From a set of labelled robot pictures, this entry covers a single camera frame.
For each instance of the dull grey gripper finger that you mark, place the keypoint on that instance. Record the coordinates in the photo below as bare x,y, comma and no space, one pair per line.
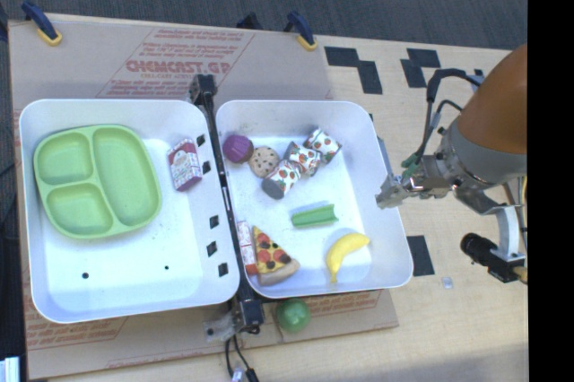
386,198
394,181

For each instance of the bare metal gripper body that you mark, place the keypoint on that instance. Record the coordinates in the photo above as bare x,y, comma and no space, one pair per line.
432,183

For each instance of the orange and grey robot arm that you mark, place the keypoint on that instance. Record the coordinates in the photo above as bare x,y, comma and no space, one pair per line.
498,102

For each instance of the white plastic tray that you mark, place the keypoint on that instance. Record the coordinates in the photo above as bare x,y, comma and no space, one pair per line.
354,192
134,272

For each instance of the yellow banana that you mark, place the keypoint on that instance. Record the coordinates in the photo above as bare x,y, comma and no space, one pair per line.
343,250

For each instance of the green celery stick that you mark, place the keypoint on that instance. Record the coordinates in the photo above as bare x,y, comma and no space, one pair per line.
314,216

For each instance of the strawberry print can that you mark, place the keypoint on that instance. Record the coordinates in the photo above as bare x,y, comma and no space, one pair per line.
304,157
281,180
324,144

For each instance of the brown chocolate chip biscuit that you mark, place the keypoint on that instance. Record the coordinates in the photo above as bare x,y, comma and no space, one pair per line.
264,162

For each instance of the pizza slice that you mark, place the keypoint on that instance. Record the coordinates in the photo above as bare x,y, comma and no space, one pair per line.
271,259

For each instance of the slim red and white carton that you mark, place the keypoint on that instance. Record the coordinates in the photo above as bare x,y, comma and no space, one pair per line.
246,248

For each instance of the green apple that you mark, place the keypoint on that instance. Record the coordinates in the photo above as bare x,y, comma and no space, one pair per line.
293,315

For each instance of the purple cupcake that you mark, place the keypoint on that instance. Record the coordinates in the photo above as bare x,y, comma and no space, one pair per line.
237,148

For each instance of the thin black and white rod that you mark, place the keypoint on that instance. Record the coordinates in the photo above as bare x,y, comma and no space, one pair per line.
220,174

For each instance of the brown cardboard board red print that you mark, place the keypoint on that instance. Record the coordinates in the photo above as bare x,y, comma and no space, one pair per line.
278,57

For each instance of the green divided plate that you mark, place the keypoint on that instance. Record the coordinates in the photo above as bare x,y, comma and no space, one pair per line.
121,174

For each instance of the black cylinder on white bracket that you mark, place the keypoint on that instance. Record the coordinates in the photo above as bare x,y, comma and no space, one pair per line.
509,223

